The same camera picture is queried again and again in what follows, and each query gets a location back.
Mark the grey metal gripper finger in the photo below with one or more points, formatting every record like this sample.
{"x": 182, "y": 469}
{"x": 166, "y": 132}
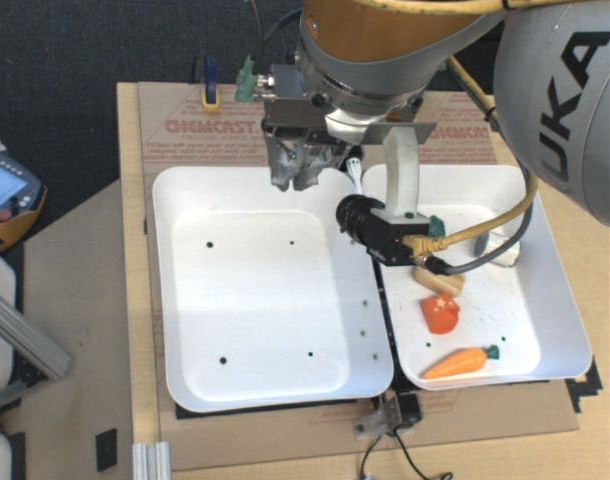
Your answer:
{"x": 307, "y": 168}
{"x": 281, "y": 165}

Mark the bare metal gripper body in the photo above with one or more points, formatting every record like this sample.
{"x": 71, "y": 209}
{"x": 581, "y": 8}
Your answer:
{"x": 295, "y": 118}

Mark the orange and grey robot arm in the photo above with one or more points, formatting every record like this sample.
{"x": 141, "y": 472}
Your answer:
{"x": 400, "y": 28}

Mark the white plastic tray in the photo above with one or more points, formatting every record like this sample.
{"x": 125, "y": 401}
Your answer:
{"x": 265, "y": 293}
{"x": 505, "y": 313}

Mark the green broccoli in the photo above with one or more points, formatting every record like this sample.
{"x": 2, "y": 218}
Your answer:
{"x": 437, "y": 227}

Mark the thin black and white rod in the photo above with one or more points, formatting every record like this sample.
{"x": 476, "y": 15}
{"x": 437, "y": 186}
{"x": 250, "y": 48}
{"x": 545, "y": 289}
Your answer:
{"x": 387, "y": 318}

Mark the beige bread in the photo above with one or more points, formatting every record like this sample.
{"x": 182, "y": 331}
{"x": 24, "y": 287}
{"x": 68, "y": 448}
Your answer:
{"x": 442, "y": 283}

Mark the red carton with yellow star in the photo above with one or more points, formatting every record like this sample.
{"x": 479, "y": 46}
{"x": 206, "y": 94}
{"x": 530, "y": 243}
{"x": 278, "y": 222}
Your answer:
{"x": 440, "y": 314}

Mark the orange carrot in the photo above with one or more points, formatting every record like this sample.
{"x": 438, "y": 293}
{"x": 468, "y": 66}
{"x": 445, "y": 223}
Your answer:
{"x": 457, "y": 364}

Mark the brown cardboard board red print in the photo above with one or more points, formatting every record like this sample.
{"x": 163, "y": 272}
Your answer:
{"x": 295, "y": 438}

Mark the black cylinder on white bracket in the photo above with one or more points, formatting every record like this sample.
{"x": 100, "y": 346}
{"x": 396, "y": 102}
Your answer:
{"x": 402, "y": 178}

